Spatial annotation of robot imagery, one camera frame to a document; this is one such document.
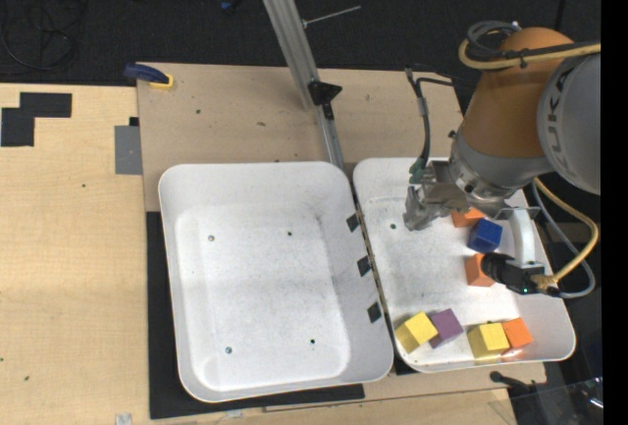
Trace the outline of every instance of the black floor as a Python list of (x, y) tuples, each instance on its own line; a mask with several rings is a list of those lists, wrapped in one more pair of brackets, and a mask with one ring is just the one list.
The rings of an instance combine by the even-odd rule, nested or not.
[[(133, 84), (125, 64), (163, 61), (195, 64), (285, 66), (261, 0), (0, 0), (0, 75), (4, 82)], [(312, 24), (306, 33), (319, 68), (402, 71), (421, 64), (457, 78), (456, 94), (466, 110), (478, 72), (463, 66), (457, 47), (479, 21), (517, 21), (523, 27), (556, 28), (574, 40), (601, 39), (602, 0), (295, 0), (312, 20), (347, 8), (359, 9)], [(601, 223), (601, 200), (549, 176), (547, 184), (578, 210)], [(558, 222), (572, 221), (552, 210)], [(557, 248), (554, 259), (567, 259)], [(602, 288), (600, 247), (589, 258)], [(581, 287), (584, 275), (570, 279)], [(580, 315), (580, 300), (568, 302), (579, 346), (558, 364), (567, 383), (601, 371), (602, 309)]]

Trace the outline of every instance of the toy block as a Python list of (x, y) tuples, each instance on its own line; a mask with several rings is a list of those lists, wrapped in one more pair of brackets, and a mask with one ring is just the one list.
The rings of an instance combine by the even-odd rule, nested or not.
[(451, 212), (451, 221), (456, 228), (467, 228), (473, 226), (480, 219), (487, 217), (483, 212), (480, 212), (475, 207), (471, 207), (468, 211), (462, 213), (454, 210)]
[(498, 357), (510, 348), (508, 338), (499, 322), (477, 326), (467, 333), (467, 338), (476, 359)]
[(484, 254), (476, 252), (464, 262), (464, 271), (467, 274), (467, 284), (479, 288), (489, 288), (495, 281), (482, 271)]
[(484, 254), (493, 252), (499, 247), (501, 231), (502, 227), (499, 224), (481, 219), (471, 228), (467, 247)]
[(394, 330), (405, 351), (410, 353), (420, 345), (428, 342), (439, 332), (425, 312), (419, 312)]
[(432, 348), (446, 345), (464, 332), (464, 329), (462, 329), (458, 318), (451, 308), (430, 315), (429, 318), (439, 332), (430, 340)]
[(521, 317), (502, 322), (501, 326), (506, 334), (510, 348), (506, 349), (501, 355), (504, 357), (516, 355), (525, 345), (529, 345), (534, 338), (528, 331), (528, 326)]

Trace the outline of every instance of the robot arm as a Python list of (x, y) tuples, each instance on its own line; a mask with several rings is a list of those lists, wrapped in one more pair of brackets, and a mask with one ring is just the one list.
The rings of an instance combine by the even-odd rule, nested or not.
[[(505, 35), (497, 50), (478, 42), (495, 33)], [(539, 208), (512, 207), (506, 200), (548, 172), (601, 193), (600, 46), (573, 43), (544, 27), (483, 23), (471, 27), (459, 54), (483, 73), (448, 161), (430, 162), (408, 187), (405, 226), (421, 230), (470, 207), (508, 220), (519, 243), (508, 264), (518, 267), (521, 292), (538, 274), (529, 240)]]

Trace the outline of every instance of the yellow cable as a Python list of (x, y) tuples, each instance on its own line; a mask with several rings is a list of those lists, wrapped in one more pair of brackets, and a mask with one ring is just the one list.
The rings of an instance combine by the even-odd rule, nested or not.
[(587, 244), (583, 247), (583, 249), (576, 255), (570, 262), (568, 262), (558, 273), (554, 273), (551, 276), (548, 275), (535, 275), (532, 277), (540, 289), (546, 289), (552, 283), (557, 284), (565, 275), (571, 273), (571, 271), (576, 268), (593, 250), (598, 243), (598, 239), (600, 237), (600, 231), (598, 230), (598, 225), (589, 217), (584, 215), (582, 212), (574, 209), (572, 206), (568, 205), (560, 198), (558, 198), (554, 193), (552, 193), (546, 185), (544, 185), (539, 178), (534, 178), (534, 184), (537, 188), (552, 202), (558, 205), (565, 212), (568, 212), (576, 219), (579, 219), (583, 223), (585, 223), (589, 229), (591, 230), (591, 237)]
[(560, 52), (553, 53), (544, 53), (541, 55), (530, 55), (517, 57), (516, 59), (507, 59), (507, 60), (494, 60), (494, 61), (477, 61), (470, 59), (467, 57), (466, 50), (469, 45), (469, 40), (465, 39), (460, 44), (458, 48), (458, 58), (465, 65), (473, 69), (480, 70), (494, 70), (494, 69), (505, 69), (511, 68), (514, 66), (520, 66), (522, 62), (526, 64), (531, 62), (539, 62), (542, 60), (552, 60), (552, 59), (566, 59), (567, 57), (580, 57), (582, 55), (590, 55), (593, 53), (602, 52), (602, 44), (595, 43), (590, 46), (581, 46), (579, 48), (572, 48), (571, 50), (564, 50)]

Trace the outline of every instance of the blue and yellow clamp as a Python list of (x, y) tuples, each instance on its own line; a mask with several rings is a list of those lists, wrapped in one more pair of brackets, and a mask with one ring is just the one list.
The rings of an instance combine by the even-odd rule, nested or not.
[(148, 81), (148, 84), (152, 88), (171, 88), (173, 85), (173, 77), (166, 73), (151, 68), (150, 66), (144, 66), (143, 64), (134, 64), (129, 62), (125, 66), (123, 75), (127, 78), (133, 78), (134, 80)]

